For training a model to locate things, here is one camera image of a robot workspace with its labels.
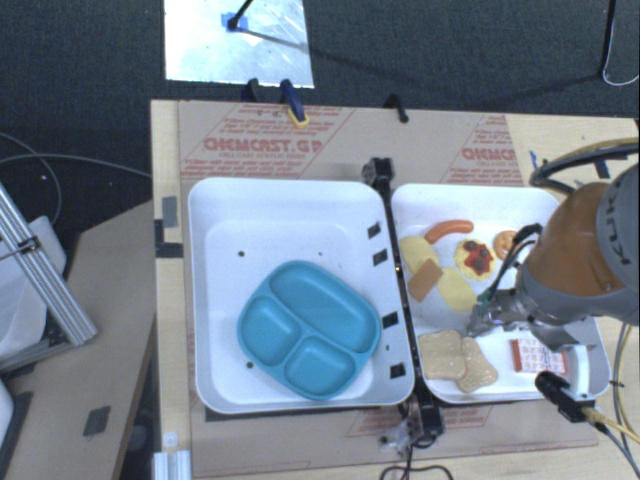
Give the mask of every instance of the black pole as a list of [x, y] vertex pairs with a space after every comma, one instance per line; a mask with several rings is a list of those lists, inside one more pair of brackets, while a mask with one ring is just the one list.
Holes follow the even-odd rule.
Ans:
[[609, 50], [611, 49], [611, 40], [613, 39], [613, 18], [616, 14], [617, 0], [609, 0], [609, 10], [607, 12], [607, 28], [604, 34], [604, 44], [602, 45], [602, 60], [600, 61], [600, 73], [602, 73], [609, 58]]
[[240, 18], [242, 18], [242, 15], [246, 12], [253, 1], [254, 0], [246, 0], [245, 3], [242, 4], [242, 7], [240, 7], [240, 10], [236, 13], [236, 15], [227, 22], [227, 28], [229, 30], [236, 30], [238, 28], [238, 22], [240, 21]]

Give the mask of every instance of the toy hot dog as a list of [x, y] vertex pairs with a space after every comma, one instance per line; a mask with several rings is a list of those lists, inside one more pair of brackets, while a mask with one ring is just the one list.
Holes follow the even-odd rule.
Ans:
[[435, 244], [445, 235], [451, 233], [471, 233], [473, 231], [473, 222], [470, 220], [446, 220], [433, 226], [424, 239], [430, 244]]

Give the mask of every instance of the blue divided plate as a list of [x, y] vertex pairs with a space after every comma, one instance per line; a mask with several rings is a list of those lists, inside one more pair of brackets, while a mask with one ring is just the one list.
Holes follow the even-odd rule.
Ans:
[[302, 396], [326, 400], [358, 376], [380, 339], [380, 319], [340, 279], [305, 261], [280, 265], [238, 321], [251, 360]]

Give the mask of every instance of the black stand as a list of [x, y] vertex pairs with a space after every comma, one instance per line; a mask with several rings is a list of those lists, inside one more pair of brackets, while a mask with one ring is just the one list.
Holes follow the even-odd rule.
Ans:
[[240, 21], [240, 18], [242, 18], [242, 15], [247, 11], [247, 9], [253, 3], [253, 1], [254, 0], [246, 0], [242, 4], [242, 7], [240, 7], [240, 10], [236, 13], [236, 15], [227, 22], [227, 28], [229, 30], [237, 30], [238, 22]]
[[611, 41], [613, 39], [613, 18], [616, 14], [617, 0], [609, 0], [609, 10], [607, 12], [607, 27], [604, 34], [604, 44], [602, 45], [602, 60], [600, 61], [600, 73], [604, 73], [609, 60], [609, 51], [611, 50]]

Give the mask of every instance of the black connector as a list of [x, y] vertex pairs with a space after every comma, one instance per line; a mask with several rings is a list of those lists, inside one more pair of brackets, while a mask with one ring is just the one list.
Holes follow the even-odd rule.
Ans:
[[571, 423], [582, 423], [587, 418], [582, 412], [583, 407], [594, 407], [594, 400], [576, 401], [571, 398], [565, 389], [569, 383], [562, 377], [551, 372], [541, 372], [536, 377], [536, 388], [553, 405], [558, 406], [558, 412], [567, 418]]

